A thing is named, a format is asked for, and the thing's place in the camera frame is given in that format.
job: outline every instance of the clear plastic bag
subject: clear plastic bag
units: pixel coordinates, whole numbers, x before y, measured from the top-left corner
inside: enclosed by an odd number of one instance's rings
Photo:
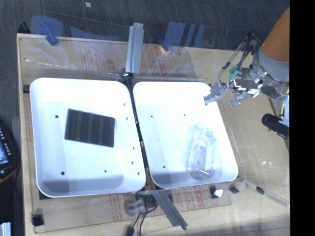
[[[217,139],[207,127],[201,129],[195,139],[189,158],[188,170],[196,179],[207,179],[214,174]]]

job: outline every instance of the white tray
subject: white tray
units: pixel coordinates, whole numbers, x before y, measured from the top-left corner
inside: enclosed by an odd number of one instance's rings
[[[238,167],[216,102],[205,106],[209,86],[195,82],[139,82],[133,94],[150,173],[161,188],[227,182]],[[194,139],[212,129],[220,151],[212,177],[195,179],[188,170]]]
[[[31,84],[36,179],[49,197],[135,192],[146,176],[127,88],[113,81]],[[115,118],[114,147],[64,139],[68,109]]]

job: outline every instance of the gray carpet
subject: gray carpet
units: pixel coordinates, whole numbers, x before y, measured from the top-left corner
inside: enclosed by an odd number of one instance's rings
[[[94,34],[109,29],[80,18],[123,26],[143,23],[145,42],[152,42],[155,32],[165,32],[169,22],[207,25],[240,34],[224,46],[213,41],[207,48],[233,50],[245,32],[255,31],[264,40],[289,5],[290,0],[0,0],[0,122],[12,132],[12,118],[19,114],[16,33],[23,21],[32,28],[33,16],[64,20],[69,15],[69,24]],[[62,34],[70,35],[67,28]]]

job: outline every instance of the wire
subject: wire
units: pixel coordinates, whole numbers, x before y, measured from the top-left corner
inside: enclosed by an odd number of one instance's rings
[[[247,34],[247,39],[246,39],[246,44],[245,44],[245,48],[244,48],[244,51],[243,51],[243,54],[242,54],[242,58],[241,58],[241,61],[238,63],[238,68],[241,67],[241,65],[243,64],[245,58],[247,57],[249,51],[247,50],[248,47],[249,47],[249,44],[250,44],[250,37],[251,37],[251,34],[248,33]]]
[[[10,197],[10,195],[14,192],[16,188],[16,179],[18,177],[19,171],[20,171],[20,167],[17,168],[16,172],[14,173],[15,175],[12,176],[12,178],[14,178],[13,181],[10,179],[7,179],[7,181],[10,182],[12,187],[7,191],[7,193],[5,193],[4,195],[0,197],[0,204],[6,201],[6,199]]]
[[[137,216],[137,218],[136,218],[136,221],[133,223],[133,226],[132,226],[132,227],[134,227],[134,226],[136,225],[136,223],[137,223],[137,221],[138,221],[138,219],[139,219],[139,217],[140,217],[141,214],[142,214],[142,211],[139,212],[139,214],[138,214],[138,216]]]
[[[142,235],[141,235],[141,227],[142,227],[142,224],[143,224],[143,221],[144,221],[146,215],[149,214],[150,212],[154,211],[158,206],[155,205],[153,209],[151,209],[151,210],[148,211],[148,208],[149,208],[149,207],[150,207],[150,206],[148,206],[148,207],[146,208],[146,211],[145,211],[145,213],[143,214],[143,217],[142,217],[142,220],[141,220],[141,223],[140,223],[140,227],[139,227],[139,236],[142,236]]]
[[[255,33],[252,33],[252,37],[254,37],[254,38],[256,39],[256,41],[258,42],[258,49],[259,49],[259,47],[262,45],[262,41],[260,40],[259,37],[256,36]]]

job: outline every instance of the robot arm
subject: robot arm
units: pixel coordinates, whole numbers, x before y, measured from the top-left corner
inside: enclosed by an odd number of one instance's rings
[[[216,76],[215,83],[210,84],[210,94],[204,97],[205,104],[223,97],[228,89],[234,93],[232,107],[240,105],[241,100],[262,93],[282,102],[284,106],[283,118],[266,114],[262,123],[289,139],[289,95],[282,94],[283,87],[289,87],[289,21],[290,7],[279,18],[263,44],[255,34],[249,33]],[[222,83],[220,76],[240,51],[243,51],[240,62],[230,69],[228,83]],[[243,68],[242,63],[249,53],[252,54],[252,62],[249,68]]]

